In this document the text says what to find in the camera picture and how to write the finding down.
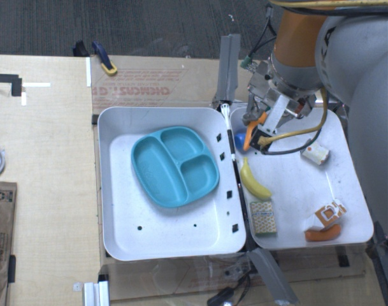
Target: yellow banana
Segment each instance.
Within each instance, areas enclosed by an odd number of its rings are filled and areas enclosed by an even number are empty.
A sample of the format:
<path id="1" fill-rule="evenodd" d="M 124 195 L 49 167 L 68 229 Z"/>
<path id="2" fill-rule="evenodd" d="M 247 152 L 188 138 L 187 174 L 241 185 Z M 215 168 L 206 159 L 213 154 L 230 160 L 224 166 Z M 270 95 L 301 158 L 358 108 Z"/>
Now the yellow banana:
<path id="1" fill-rule="evenodd" d="M 260 185 L 260 183 L 253 176 L 252 170 L 249 167 L 247 157 L 243 158 L 243 166 L 240 170 L 240 178 L 243 185 L 257 198 L 261 200 L 269 200 L 271 197 L 271 191 L 266 187 Z"/>

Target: blue divided tray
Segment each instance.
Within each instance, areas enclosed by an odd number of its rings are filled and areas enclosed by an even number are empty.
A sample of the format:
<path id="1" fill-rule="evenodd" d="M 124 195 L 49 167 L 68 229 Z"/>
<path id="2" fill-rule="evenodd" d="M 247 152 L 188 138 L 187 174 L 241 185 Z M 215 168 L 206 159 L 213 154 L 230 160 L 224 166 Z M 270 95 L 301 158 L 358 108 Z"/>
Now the blue divided tray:
<path id="1" fill-rule="evenodd" d="M 188 127 L 167 127 L 140 138 L 131 150 L 131 161 L 140 184 L 162 207 L 198 200 L 219 182 L 211 152 Z"/>

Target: blue and yellow clamp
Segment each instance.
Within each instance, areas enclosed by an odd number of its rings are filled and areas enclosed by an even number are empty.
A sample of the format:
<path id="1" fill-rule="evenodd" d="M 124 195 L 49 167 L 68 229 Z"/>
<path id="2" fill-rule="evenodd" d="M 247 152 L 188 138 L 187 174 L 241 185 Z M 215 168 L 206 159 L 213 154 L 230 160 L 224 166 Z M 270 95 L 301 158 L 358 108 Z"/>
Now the blue and yellow clamp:
<path id="1" fill-rule="evenodd" d="M 94 49 L 95 53 L 100 57 L 100 60 L 102 62 L 101 66 L 104 72 L 109 76 L 116 75 L 117 67 L 109 59 L 109 56 L 107 55 L 106 50 L 103 48 L 102 44 L 97 41 L 93 41 L 92 48 Z"/>

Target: sausage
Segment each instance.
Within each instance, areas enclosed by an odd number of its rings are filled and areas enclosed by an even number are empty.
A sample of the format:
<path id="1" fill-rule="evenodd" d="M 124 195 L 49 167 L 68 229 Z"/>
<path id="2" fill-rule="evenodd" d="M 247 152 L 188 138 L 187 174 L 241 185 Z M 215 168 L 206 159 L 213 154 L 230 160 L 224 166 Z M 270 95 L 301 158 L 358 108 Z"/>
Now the sausage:
<path id="1" fill-rule="evenodd" d="M 335 239 L 341 233 L 341 226 L 336 223 L 324 231 L 307 230 L 305 232 L 306 240 L 309 242 L 324 242 Z"/>

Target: yellow cable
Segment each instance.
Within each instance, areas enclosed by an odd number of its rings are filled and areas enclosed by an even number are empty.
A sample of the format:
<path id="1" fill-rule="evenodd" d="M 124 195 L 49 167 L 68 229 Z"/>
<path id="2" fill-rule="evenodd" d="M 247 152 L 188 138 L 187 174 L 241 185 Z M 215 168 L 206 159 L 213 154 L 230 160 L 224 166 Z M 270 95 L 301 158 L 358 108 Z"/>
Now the yellow cable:
<path id="1" fill-rule="evenodd" d="M 318 0 L 294 3 L 276 0 L 269 1 L 277 6 L 290 8 L 388 6 L 388 0 Z"/>
<path id="2" fill-rule="evenodd" d="M 257 141 L 257 143 L 260 146 L 265 147 L 266 145 L 269 145 L 270 143 L 273 143 L 276 140 L 281 140 L 282 138 L 287 138 L 287 137 L 292 137 L 292 136 L 297 136 L 297 135 L 302 135 L 302 134 L 308 134 L 308 133 L 311 133 L 313 131 L 319 130 L 324 125 L 324 123 L 327 120 L 327 110 L 328 110 L 327 91 L 326 91 L 326 89 L 324 87 L 321 88 L 321 96 L 322 96 L 322 109 L 323 109 L 323 111 L 322 111 L 321 121 L 320 121 L 320 123 L 317 126 L 315 126 L 313 128 L 310 128 L 310 129 L 302 129 L 302 130 L 297 130 L 297 131 L 291 131 L 290 133 L 281 134 L 281 135 L 277 135 L 277 136 L 274 136 L 274 137 L 263 137 L 263 136 L 260 136 L 259 140 Z"/>

